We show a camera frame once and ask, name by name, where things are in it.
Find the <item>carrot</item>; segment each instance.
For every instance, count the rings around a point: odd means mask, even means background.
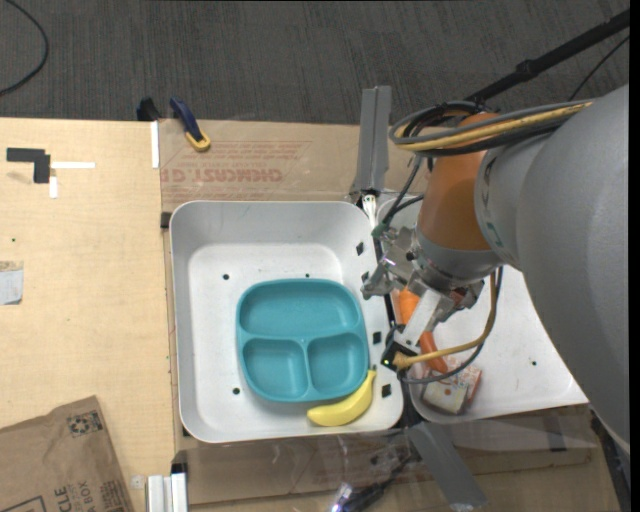
[[[398,300],[398,305],[400,306],[400,322],[406,324],[407,322],[409,322],[411,315],[415,311],[420,297],[405,288],[399,293]],[[424,354],[428,354],[429,352],[435,352],[436,350],[438,350],[435,340],[433,339],[433,333],[430,331],[424,331],[422,333],[419,343],[420,350]],[[442,359],[441,357],[431,359],[427,361],[427,364],[440,373],[447,373],[447,371],[449,370],[447,367],[447,363],[445,363],[444,359]]]

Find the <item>brown paper bag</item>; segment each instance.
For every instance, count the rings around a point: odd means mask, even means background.
[[[0,430],[0,512],[133,512],[96,397]]]

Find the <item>blue and yellow clamp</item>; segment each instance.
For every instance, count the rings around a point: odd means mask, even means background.
[[[187,106],[187,104],[176,96],[172,96],[169,100],[169,105],[176,113],[176,115],[182,119],[185,127],[185,137],[196,151],[206,151],[211,147],[211,140],[204,133],[196,121],[195,116]]]

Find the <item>yellow cable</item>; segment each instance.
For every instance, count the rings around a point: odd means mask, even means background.
[[[484,331],[479,338],[470,341],[469,343],[464,343],[463,345],[458,345],[451,348],[443,348],[440,350],[436,350],[435,352],[420,354],[418,356],[407,356],[402,352],[397,352],[395,357],[393,358],[394,366],[396,366],[399,370],[404,370],[415,363],[429,361],[430,359],[447,356],[449,354],[456,354],[458,352],[463,352],[464,350],[469,350],[470,348],[477,347],[478,345],[480,345],[480,343],[484,342],[487,339],[489,333],[491,333],[491,330],[493,329],[493,325],[496,321],[497,305],[498,293],[496,285],[496,273],[494,272],[493,274],[491,274],[491,310],[489,311],[489,316],[487,317],[487,323],[485,324]]]
[[[491,135],[500,135],[510,130],[526,128],[528,126],[534,126],[544,121],[551,119],[558,119],[560,117],[572,116],[578,113],[585,107],[588,107],[593,102],[580,103],[579,105],[572,105],[570,107],[561,107],[548,112],[542,112],[540,114],[533,114],[522,117],[520,119],[513,119],[511,121],[502,121],[495,124],[490,124],[476,129],[471,129],[458,135],[444,136],[439,139],[434,139],[426,142],[414,142],[410,144],[397,144],[400,149],[407,151],[428,151],[430,149],[440,149],[451,146],[453,144],[459,144],[462,142],[469,142],[477,140],[483,137],[489,137]]]

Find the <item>gray carpet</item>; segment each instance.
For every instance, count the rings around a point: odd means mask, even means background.
[[[363,88],[392,118],[462,99],[629,8],[630,0],[151,2],[15,0],[46,31],[42,71],[0,116],[130,120],[151,96],[203,119],[357,123]],[[497,96],[503,111],[564,101],[629,29]],[[0,89],[37,65],[40,34],[0,0]],[[629,45],[578,98],[629,80]]]

